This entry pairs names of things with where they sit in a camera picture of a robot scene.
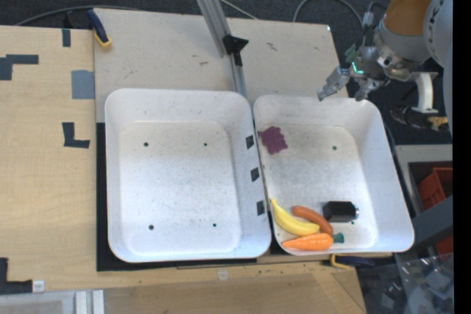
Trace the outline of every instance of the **banana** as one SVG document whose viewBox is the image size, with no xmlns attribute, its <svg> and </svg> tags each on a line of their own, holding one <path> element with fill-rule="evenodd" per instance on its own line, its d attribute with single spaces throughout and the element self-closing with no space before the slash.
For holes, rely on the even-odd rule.
<svg viewBox="0 0 471 314">
<path fill-rule="evenodd" d="M 304 222 L 296 219 L 277 204 L 275 199 L 271 199 L 275 220 L 285 231 L 294 235 L 312 235 L 319 231 L 319 225 L 311 222 Z"/>
</svg>

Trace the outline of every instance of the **carrot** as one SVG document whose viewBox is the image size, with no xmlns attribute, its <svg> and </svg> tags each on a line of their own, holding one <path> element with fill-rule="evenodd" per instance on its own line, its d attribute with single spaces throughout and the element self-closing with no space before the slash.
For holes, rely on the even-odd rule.
<svg viewBox="0 0 471 314">
<path fill-rule="evenodd" d="M 293 240 L 286 240 L 281 244 L 288 249 L 319 251 L 329 249 L 334 242 L 343 243 L 344 235 L 342 233 L 334 236 L 327 233 L 314 233 L 313 235 L 304 235 Z"/>
<path fill-rule="evenodd" d="M 293 215 L 319 225 L 320 231 L 322 233 L 332 235 L 333 228 L 329 221 L 327 221 L 324 216 L 318 214 L 316 211 L 310 210 L 309 208 L 303 207 L 301 205 L 295 205 L 291 211 L 293 212 Z"/>
</svg>

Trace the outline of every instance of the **purple patch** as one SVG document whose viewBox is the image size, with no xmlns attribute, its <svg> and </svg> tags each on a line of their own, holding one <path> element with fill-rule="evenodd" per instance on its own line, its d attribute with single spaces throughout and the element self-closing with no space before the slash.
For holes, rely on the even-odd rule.
<svg viewBox="0 0 471 314">
<path fill-rule="evenodd" d="M 265 131 L 259 132 L 262 144 L 268 149 L 268 153 L 275 154 L 288 148 L 285 137 L 280 132 L 280 127 L 271 126 Z"/>
</svg>

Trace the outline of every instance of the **green light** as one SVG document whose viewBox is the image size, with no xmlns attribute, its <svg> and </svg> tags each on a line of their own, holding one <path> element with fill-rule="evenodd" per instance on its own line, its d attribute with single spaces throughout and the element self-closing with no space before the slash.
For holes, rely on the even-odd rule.
<svg viewBox="0 0 471 314">
<path fill-rule="evenodd" d="M 353 70 L 354 70 L 357 74 L 364 74 L 364 71 L 359 71 L 359 70 L 356 69 L 355 62 L 352 62 L 352 66 L 353 66 Z"/>
</svg>

